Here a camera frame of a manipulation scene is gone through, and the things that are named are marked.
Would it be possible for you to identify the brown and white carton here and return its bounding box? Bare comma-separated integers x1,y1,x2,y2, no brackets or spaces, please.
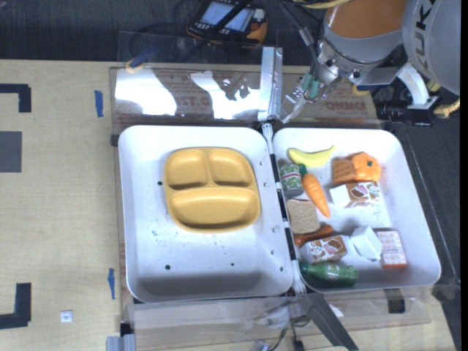
300,234,349,265

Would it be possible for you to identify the green and white can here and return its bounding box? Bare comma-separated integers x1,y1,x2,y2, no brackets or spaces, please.
279,162,305,198

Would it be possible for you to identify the white carton with brown print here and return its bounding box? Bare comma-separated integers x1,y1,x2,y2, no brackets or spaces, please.
329,181,382,209

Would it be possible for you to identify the white plastic tray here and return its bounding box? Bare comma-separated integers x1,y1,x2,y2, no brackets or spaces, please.
272,127,442,294
117,124,295,303

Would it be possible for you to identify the orange divided plate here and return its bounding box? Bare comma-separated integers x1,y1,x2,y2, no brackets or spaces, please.
163,146,262,233

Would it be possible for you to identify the orange waffle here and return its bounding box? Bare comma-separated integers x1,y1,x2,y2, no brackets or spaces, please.
331,158,358,186

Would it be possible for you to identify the brown bread slice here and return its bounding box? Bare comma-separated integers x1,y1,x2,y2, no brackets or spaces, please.
285,198,322,235

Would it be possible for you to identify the orange carrot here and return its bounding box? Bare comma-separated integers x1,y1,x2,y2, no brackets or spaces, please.
298,164,332,219

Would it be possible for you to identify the green bottle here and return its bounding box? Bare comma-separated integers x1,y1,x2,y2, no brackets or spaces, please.
299,261,360,289

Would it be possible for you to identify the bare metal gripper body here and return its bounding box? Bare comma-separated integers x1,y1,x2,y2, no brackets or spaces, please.
292,43,372,104

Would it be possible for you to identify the orange and pink carton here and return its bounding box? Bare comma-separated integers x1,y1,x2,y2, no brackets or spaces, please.
376,229,409,270

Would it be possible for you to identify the brown sausage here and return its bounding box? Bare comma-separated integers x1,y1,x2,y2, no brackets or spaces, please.
292,224,335,248

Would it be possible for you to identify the black cylinder on white bracket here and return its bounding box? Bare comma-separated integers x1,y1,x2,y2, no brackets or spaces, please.
376,62,440,127

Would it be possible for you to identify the orange pumpkin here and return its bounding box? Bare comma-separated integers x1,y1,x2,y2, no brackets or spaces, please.
350,151,382,183

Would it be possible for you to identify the plain white carton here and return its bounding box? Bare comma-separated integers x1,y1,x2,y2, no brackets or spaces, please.
350,225,383,262

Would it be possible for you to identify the yellow banana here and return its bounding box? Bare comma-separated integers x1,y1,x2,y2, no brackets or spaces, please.
287,144,337,168

